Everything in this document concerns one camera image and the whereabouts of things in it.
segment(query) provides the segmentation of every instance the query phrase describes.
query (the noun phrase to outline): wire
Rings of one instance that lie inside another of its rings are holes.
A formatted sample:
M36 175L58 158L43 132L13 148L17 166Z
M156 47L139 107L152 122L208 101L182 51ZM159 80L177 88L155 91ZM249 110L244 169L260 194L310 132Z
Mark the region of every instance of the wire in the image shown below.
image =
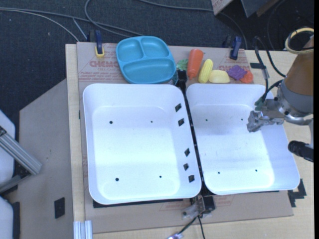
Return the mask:
M255 54L256 54L256 57L257 57L257 59L258 59L258 61L259 61L259 64L260 64L260 66L261 66L261 69L262 69L262 70L266 70L266 66L265 66L263 60L261 59L261 57L260 57L260 55L259 55L259 49L258 49L258 45L257 45L257 40L261 41L259 37L255 36L254 39L253 39L253 45L254 45L254 47L255 47ZM265 101L266 95L267 95L267 93L268 93L268 91L269 91L269 90L268 90L268 79L267 79L266 75L264 75L264 78L265 78L265 93L261 96L262 102Z
M270 19L271 19L271 17L273 16L273 14L275 13L275 11L276 11L285 1L287 1L287 0L281 0L281 2L276 5L276 7L272 10L271 14L269 15L268 22L267 22L267 37L268 37L269 44L270 44L270 46L271 46L271 48L272 48L273 50L275 50L275 48L274 48L274 46L273 46L273 44L272 44L272 42L271 42L270 33L269 33Z
M283 80L276 81L273 85L271 85L271 86L265 91L265 93L261 96L261 99L262 99L263 102L265 101L266 96L267 96L267 94L269 93L269 91L271 91L274 87L278 87L278 86L281 84L282 81L283 81Z
M88 5L89 3L91 2L92 0L87 0L85 5L84 5L84 12L85 12L85 15L86 17L89 19L89 21L94 24L95 26L105 30L105 31L108 31L110 33L114 33L114 34L118 34L118 35L122 35L122 36L125 36L125 37L128 37L127 35L124 35L124 34L120 34L118 32L114 32L114 31L111 31L107 28L104 28L104 27L101 27L99 23L95 22L89 15L89 13L87 12L87 8L88 8ZM151 1L147 1L147 0L136 0L136 1L140 1L140 2L143 2L143 3L146 3L146 4L151 4L151 5L155 5L155 6L159 6L159 7L164 7L164 8L170 8L170 9L180 9L180 10L196 10L196 11L207 11L207 12L214 12L214 10L212 9L205 9L205 8L195 8L195 7L180 7L180 6L173 6L173 5L166 5L166 4L160 4L160 3L156 3L156 2L151 2ZM220 13L221 15L223 15L224 17L228 18L229 20L231 20L235 25L236 27L239 29L240 33L242 34L243 36L243 39L245 41L245 45L246 45L246 49L248 49L248 45L247 45L247 40L246 40L246 37L242 31L242 29L240 28L240 26L229 16L223 14L223 13ZM139 34L139 33L136 33L136 32L132 32L132 31L128 31L127 29L123 29L123 28L117 28L121 31L124 31L124 32L129 32L129 33L133 33L133 34L136 34L136 35L142 35L142 34Z
M300 29L297 29L293 32L291 32L288 36L288 38L286 39L286 42L285 42L285 47L286 49L293 53L293 54L305 54L305 53L310 53L310 52L313 52L314 51L314 47L307 47L307 48L301 48L300 50L295 50L293 49L291 46L290 46L290 41L291 39L296 36L297 34L299 33L303 33L303 32L310 32L312 34L314 34L314 29L313 28L310 28L310 27L303 27L303 28L300 28Z
M124 29L124 28L121 28L121 27L116 27L116 26L113 26L113 25L109 25L109 24L105 24L105 23L94 21L90 17L90 15L88 14L88 12L87 12L87 7L88 7L88 5L89 5L89 3L91 1L92 0L87 0L86 3L85 3L85 7L84 7L87 19L80 18L80 17L75 17L75 16L71 16L71 15L66 15L66 14L61 14L61 13L42 11L42 10L31 10L31 9L22 9L22 8L9 8L9 7L0 7L0 9L2 9L2 10L18 10L18 11L25 11L25 12L32 12L32 13L47 14L47 15L70 18L73 21L74 20L80 20L80 21L84 21L84 22L89 22L89 23L91 23L91 24L93 24L93 25L95 25L95 26L97 26L97 27L99 27L99 28L101 28L101 29L103 29L105 31L108 31L110 33L113 33L113 34L116 34L116 35L120 35L120 36L123 36L123 37L130 37L130 36L127 35L127 34L119 33L119 32L116 32L116 31L112 31L112 30L107 29L105 27L116 29L116 30L119 30L119 31L122 31L122 32L133 34L133 35L143 35L141 33L130 31L130 30L127 30L127 29ZM151 5L155 5L155 6L164 7L164 8L182 9L182 10L194 10L194 11L206 11L206 12L214 13L214 10L212 10L212 9L172 6L172 5L166 5L166 4L160 4L160 3L156 3L156 2L151 2L151 1L147 1L147 0L137 0L137 1L144 2L144 3L147 3L147 4L151 4ZM242 37L243 37L243 39L245 41L246 49L248 49L247 40L246 40L246 37L244 35L244 32L242 31L240 26L236 23L236 21L234 21L231 17L229 17L228 15L225 15L225 14L223 14L221 12L219 14L224 16L224 17L226 17L226 18L228 18L230 21L232 21L236 25L236 27L240 31L240 33L241 33L241 35L242 35Z
M178 232L178 234L181 234L181 233L183 233L186 229L188 229L188 228L190 227L190 225L192 225L196 219L197 219L197 216L196 216L194 219L192 219L191 222L189 222L185 227L183 227L183 228L181 229L181 231Z
M288 17L291 22L293 22L291 25L287 26L285 22L283 21L283 17L279 15L279 11L276 13L277 16L277 21L279 22L278 25L278 34L277 34L277 39L279 43L285 43L285 40L287 38L287 35L291 33L291 29L296 29L301 26L301 22L306 22L307 24L310 24L309 27L313 28L314 21L310 20L309 18L311 17L312 19L314 18L315 14L311 13L309 15L301 15L300 13L297 12L292 12L289 14L286 14L286 17ZM298 41L300 45L303 45L304 42L299 39L298 37L295 38L295 41Z
M198 221L199 221L199 224L200 224L201 234L203 236L203 239L205 239L203 224L201 223L200 217L199 216L197 216L197 217L198 217Z
M194 223L194 221L198 219L199 220L199 224L200 224L200 229L201 229L201 233L203 235L203 239L205 239L205 235L204 235L204 229L203 229L203 225L201 223L200 217L199 215L196 216L194 219L192 219L185 227L182 228L181 231L179 231L177 234L181 234L183 233L186 229L188 229L190 227L190 225L192 225Z
M36 13L33 13L33 12L28 12L28 11L19 10L19 9L7 9L7 8L0 7L0 10L26 13L26 14L31 14L31 15L35 15L35 16L39 16L39 17L48 19L48 20L50 20L51 22L53 22L53 23L57 24L58 26L62 27L65 31L67 31L70 35L72 35L73 38L74 38L76 41L79 42L79 39L78 39L69 29L67 29L65 26L61 25L60 23L54 21L54 20L51 19L51 18L48 18L48 17L43 16L43 15L39 15L39 14L36 14Z
M80 30L80 32L83 34L84 38L87 40L87 37L85 35L85 33L83 32L82 28L80 27L80 25L78 24L78 22L76 22L75 18L73 18L74 24L78 27L78 29Z
M255 36L254 39L253 39L253 45L255 46L255 53L256 53L256 56L257 56L257 58L258 58L259 63L262 63L262 61L261 61L261 57L259 56L257 41L259 41L259 42L262 44L264 50L265 50L266 53L267 53L268 59L269 59L271 65L272 65L272 67L275 69L275 71L276 71L280 76L286 77L286 75L283 74L282 72L280 72L280 71L277 69L277 67L275 66L274 61L273 61L273 59L272 59L272 57L271 57L271 55L270 55L270 52L269 52L268 48L266 47L266 45L264 44L264 42L260 39L260 37Z

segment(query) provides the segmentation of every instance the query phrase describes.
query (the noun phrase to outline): blue divided plate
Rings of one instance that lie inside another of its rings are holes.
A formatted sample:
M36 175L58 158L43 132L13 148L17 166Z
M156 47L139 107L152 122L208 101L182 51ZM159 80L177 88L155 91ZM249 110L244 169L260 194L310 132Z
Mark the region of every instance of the blue divided plate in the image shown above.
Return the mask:
M131 37L120 41L116 56L124 78L134 84L168 82L176 72L167 44L154 36Z

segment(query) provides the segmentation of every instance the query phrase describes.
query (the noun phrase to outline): black bracket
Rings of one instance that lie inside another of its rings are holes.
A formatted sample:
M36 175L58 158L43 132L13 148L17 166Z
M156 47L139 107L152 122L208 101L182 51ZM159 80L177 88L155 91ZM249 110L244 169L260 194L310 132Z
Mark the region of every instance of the black bracket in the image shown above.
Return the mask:
M65 214L65 198L54 201L54 217L57 219Z
M296 199L304 199L307 195L303 180L300 179L300 183L298 185L298 191L288 190L288 197L290 200L291 207L296 207Z
M20 202L11 204L13 209L13 232L12 239L20 238Z
M263 69L260 63L250 63L250 67L253 69Z
M210 213L216 209L213 196L203 196L204 205L205 205L205 213Z

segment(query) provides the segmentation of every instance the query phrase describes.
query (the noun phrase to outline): white tray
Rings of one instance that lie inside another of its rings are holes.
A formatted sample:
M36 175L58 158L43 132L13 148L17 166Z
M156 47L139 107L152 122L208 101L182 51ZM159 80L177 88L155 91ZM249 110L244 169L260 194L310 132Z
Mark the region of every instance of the white tray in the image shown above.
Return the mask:
M92 84L83 92L89 191L100 204L196 196L201 179L182 92Z
M0 197L0 238L12 239L13 208L9 202Z
M298 186L300 177L283 126L247 130L249 113L264 91L264 86L246 84L193 84L187 89L204 181L211 192L226 195Z

